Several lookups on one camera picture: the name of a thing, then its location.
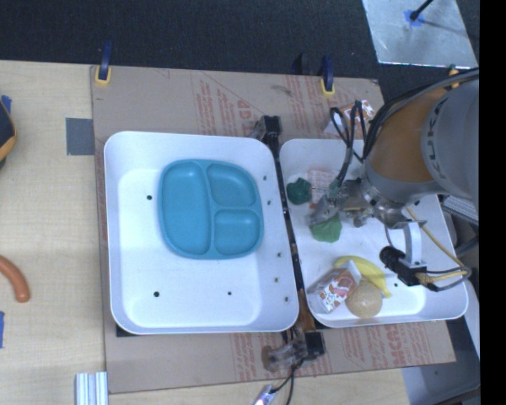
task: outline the dark green object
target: dark green object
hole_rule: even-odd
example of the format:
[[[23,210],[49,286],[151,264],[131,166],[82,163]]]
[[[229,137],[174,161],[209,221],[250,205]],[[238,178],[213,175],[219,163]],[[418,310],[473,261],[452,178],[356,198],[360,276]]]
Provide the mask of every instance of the dark green object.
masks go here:
[[[339,240],[339,234],[341,234],[342,227],[339,214],[335,214],[326,222],[310,227],[310,230],[315,240],[333,243],[334,241]]]
[[[287,198],[295,205],[311,200],[311,183],[299,177],[294,183],[287,184]]]

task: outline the potato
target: potato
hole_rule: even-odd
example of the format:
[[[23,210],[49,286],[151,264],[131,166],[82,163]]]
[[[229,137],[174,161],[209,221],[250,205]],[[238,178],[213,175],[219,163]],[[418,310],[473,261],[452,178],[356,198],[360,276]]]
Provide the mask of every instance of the potato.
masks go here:
[[[382,308],[382,294],[366,279],[360,280],[359,286],[345,299],[347,308],[360,318],[371,318]]]

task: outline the silver metal sheet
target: silver metal sheet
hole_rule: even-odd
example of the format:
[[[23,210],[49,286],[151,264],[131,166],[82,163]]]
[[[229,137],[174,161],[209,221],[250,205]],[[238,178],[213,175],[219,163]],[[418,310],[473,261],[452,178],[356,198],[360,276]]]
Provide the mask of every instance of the silver metal sheet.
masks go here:
[[[362,0],[380,63],[467,69],[477,66],[455,0]]]

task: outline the sausage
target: sausage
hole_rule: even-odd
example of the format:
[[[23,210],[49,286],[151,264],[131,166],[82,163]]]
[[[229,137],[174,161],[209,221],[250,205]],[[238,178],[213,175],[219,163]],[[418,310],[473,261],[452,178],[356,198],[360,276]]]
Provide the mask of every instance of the sausage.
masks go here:
[[[24,303],[30,299],[30,289],[23,274],[17,266],[2,255],[0,255],[0,273],[9,279],[18,302]]]

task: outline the white tray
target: white tray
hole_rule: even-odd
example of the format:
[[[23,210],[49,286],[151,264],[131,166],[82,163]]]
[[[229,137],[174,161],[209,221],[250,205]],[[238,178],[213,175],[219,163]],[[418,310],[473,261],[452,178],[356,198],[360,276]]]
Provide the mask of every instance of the white tray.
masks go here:
[[[299,304],[277,174],[269,148],[252,138],[119,132],[105,144],[110,304],[133,334],[277,332]],[[221,160],[254,178],[264,236],[233,259],[190,259],[164,242],[157,209],[164,167],[180,159]]]
[[[361,152],[363,141],[355,141],[355,149]],[[344,144],[340,140],[292,139],[281,148],[280,161],[285,185],[295,182],[299,177],[307,180],[309,170],[335,171],[341,169],[344,158]],[[347,178],[356,178],[360,164],[353,159]],[[374,324],[390,324],[412,321],[433,321],[462,316],[468,304],[466,287],[461,284],[452,289],[435,293],[423,286],[408,287],[379,259],[380,250],[388,245],[384,225],[376,219],[369,219],[361,228],[355,228],[350,219],[342,217],[343,228],[338,241],[334,243],[315,240],[308,228],[305,217],[312,212],[309,204],[289,204],[289,213],[296,237],[304,286],[307,289],[321,276],[333,268],[337,258],[345,255],[363,257],[374,262],[387,272],[388,288],[392,296],[383,299],[380,313],[369,319],[360,319],[348,311],[345,305],[339,306],[330,314],[315,312],[313,316],[328,327],[353,327]],[[426,226],[446,248],[452,242],[444,221],[444,215],[436,196],[427,196],[412,210],[420,219],[426,219]],[[394,245],[404,250],[402,231],[390,232]],[[423,259],[430,270],[445,270],[457,267],[424,233],[422,233]]]

